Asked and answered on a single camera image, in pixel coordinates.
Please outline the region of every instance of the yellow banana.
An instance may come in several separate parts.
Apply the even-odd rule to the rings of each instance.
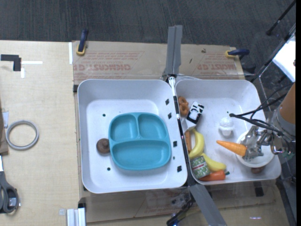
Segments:
[[[202,153],[201,156],[204,157],[210,171],[226,170],[226,165],[224,163],[212,160],[205,153]]]
[[[203,153],[205,147],[204,136],[201,133],[199,133],[195,128],[192,129],[192,132],[195,138],[195,145],[189,153],[190,159],[200,156]]]

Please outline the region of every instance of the blue plate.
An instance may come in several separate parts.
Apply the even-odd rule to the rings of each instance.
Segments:
[[[164,166],[171,157],[165,123],[151,113],[126,113],[110,123],[111,155],[120,168],[150,170]]]

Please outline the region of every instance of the black scissors handle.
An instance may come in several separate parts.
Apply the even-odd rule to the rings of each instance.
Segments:
[[[9,205],[10,198],[16,199],[14,206]],[[17,209],[18,204],[19,196],[17,190],[6,181],[4,171],[0,171],[0,210],[3,209],[5,213],[11,213]]]

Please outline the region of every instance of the blue and yellow clamp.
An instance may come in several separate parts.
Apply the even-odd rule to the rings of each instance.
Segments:
[[[76,47],[76,54],[79,56],[83,56],[85,54],[87,35],[88,29],[83,29],[81,32],[79,45]]]
[[[227,50],[225,52],[225,56],[227,58],[235,58],[236,55],[239,55],[239,59],[241,60],[245,55],[248,55],[250,53],[250,50],[245,48],[240,48],[236,50]]]

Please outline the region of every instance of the metal ring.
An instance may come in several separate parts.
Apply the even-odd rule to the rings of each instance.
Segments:
[[[36,137],[35,137],[34,140],[33,140],[31,143],[29,143],[28,145],[25,145],[25,146],[18,146],[18,145],[15,145],[15,144],[13,144],[13,143],[10,141],[10,139],[9,139],[9,134],[10,134],[11,130],[12,130],[14,127],[16,127],[16,126],[18,126],[18,125],[24,125],[24,124],[25,124],[25,125],[31,126],[31,127],[35,130]],[[33,147],[33,146],[36,144],[36,142],[38,141],[38,139],[39,139],[39,131],[38,131],[37,126],[36,126],[34,123],[32,123],[31,121],[26,121],[26,120],[20,120],[20,121],[15,121],[15,122],[11,123],[11,124],[8,126],[8,129],[7,129],[5,135],[6,135],[6,140],[8,141],[8,145],[9,145],[11,148],[13,148],[13,149],[15,149],[15,150],[19,150],[19,151],[27,150],[27,149]]]

